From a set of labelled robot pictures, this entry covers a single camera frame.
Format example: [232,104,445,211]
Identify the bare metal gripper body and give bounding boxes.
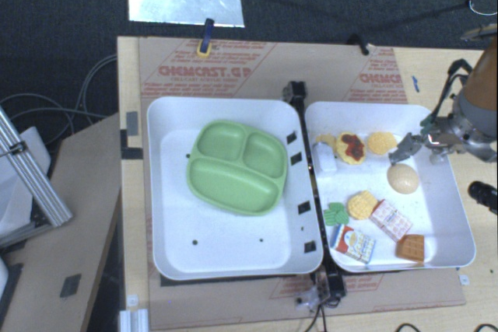
[423,117,498,163]

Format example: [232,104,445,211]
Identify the round yellow biscuit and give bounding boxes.
[366,131,398,156]

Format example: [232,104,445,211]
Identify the beige egg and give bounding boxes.
[386,163,421,195]

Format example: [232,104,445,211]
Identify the yellow pizza slice red topping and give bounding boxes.
[335,131,367,166]

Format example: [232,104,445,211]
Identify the white plastic tray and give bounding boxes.
[146,96,324,281]
[304,100,477,274]

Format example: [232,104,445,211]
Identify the yellow corn piece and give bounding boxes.
[346,190,380,221]

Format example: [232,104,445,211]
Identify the red and white packet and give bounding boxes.
[368,199,413,243]

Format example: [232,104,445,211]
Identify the yellow banana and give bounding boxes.
[315,133,338,151]

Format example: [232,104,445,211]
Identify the small white bottle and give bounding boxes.
[312,142,338,173]

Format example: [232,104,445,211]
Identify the orange waffle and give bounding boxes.
[395,233,426,264]

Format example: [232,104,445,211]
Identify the green grapes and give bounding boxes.
[323,201,351,227]

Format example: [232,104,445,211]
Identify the thin black rod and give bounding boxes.
[293,96,338,285]

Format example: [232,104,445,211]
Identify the red and white carton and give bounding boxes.
[330,224,377,265]

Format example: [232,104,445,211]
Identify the brown cardboard board red print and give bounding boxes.
[138,37,467,331]

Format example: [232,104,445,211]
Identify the green divided plate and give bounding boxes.
[185,120,289,217]

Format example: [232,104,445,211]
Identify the black cylinder on white bracket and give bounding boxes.
[468,180,498,215]

